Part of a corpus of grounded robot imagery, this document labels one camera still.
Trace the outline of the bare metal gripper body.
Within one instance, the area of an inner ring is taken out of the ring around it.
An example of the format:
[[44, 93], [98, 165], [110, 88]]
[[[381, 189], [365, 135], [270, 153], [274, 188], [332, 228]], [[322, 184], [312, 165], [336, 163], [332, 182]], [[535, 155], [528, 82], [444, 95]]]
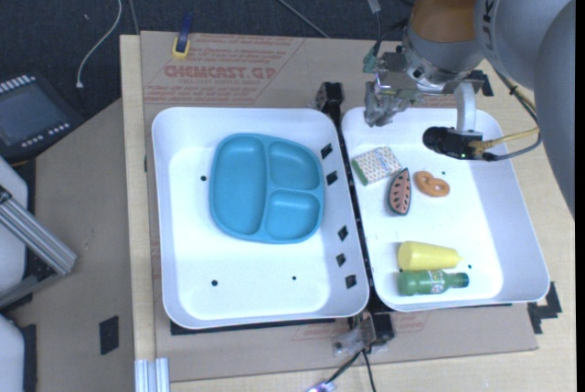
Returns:
[[419, 102], [425, 95], [441, 95], [446, 83], [430, 81], [421, 66], [410, 67], [402, 53], [386, 52], [373, 67], [372, 91], [378, 102]]

